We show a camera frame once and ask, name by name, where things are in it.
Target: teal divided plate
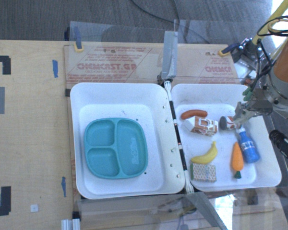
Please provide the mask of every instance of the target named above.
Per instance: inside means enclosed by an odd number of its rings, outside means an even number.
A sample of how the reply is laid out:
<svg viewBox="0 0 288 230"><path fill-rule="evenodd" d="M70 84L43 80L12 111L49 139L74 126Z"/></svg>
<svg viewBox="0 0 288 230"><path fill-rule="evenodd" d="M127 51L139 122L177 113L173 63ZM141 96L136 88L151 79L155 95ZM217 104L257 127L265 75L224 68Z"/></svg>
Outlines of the teal divided plate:
<svg viewBox="0 0 288 230"><path fill-rule="evenodd" d="M88 168L101 178L131 178L147 168L145 135L131 119L103 118L91 122L84 133L84 151Z"/></svg>

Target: banana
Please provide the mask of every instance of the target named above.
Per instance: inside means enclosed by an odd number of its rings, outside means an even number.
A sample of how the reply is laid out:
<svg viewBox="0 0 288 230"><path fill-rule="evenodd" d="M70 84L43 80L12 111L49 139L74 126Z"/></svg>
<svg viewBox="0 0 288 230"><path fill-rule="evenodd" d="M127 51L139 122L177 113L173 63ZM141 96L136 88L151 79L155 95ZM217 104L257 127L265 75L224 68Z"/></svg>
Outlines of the banana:
<svg viewBox="0 0 288 230"><path fill-rule="evenodd" d="M216 149L216 142L212 142L211 148L208 150L208 152L201 156L196 156L191 158L191 161L193 163L201 163L201 164L207 164L211 162L217 155L217 149Z"/></svg>

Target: small box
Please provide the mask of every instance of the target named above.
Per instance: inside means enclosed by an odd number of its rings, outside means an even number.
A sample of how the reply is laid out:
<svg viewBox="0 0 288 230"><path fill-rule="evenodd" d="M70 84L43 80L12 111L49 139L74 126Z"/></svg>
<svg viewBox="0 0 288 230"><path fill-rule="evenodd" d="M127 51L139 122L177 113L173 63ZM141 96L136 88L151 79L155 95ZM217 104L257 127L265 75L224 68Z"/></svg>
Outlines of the small box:
<svg viewBox="0 0 288 230"><path fill-rule="evenodd" d="M218 122L208 118L193 116L182 123L190 132L213 136L217 132Z"/></svg>
<svg viewBox="0 0 288 230"><path fill-rule="evenodd" d="M191 164L192 179L200 182L216 182L216 167L212 164Z"/></svg>

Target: sausage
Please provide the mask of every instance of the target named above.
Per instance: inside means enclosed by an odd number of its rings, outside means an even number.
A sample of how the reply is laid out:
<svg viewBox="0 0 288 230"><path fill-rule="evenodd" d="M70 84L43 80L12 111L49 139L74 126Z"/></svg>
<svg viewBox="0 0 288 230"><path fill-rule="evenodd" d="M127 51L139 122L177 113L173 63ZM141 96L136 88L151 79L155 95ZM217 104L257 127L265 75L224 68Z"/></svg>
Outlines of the sausage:
<svg viewBox="0 0 288 230"><path fill-rule="evenodd" d="M181 114L180 117L181 119L187 119L193 116L207 117L207 115L208 115L208 112L206 111L194 109L194 110L189 110L189 111L184 112L183 114Z"/></svg>

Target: carrot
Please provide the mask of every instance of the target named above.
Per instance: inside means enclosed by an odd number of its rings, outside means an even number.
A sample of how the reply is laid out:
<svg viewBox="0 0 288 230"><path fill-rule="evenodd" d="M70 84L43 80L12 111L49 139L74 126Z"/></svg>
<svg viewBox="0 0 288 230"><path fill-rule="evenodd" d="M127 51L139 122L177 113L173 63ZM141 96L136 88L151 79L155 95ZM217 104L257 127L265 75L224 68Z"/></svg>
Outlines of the carrot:
<svg viewBox="0 0 288 230"><path fill-rule="evenodd" d="M240 171L243 169L244 162L243 162L243 156L242 156L242 152L241 152L238 142L235 142L234 144L231 166L236 171L236 174L234 177L237 179L241 178Z"/></svg>

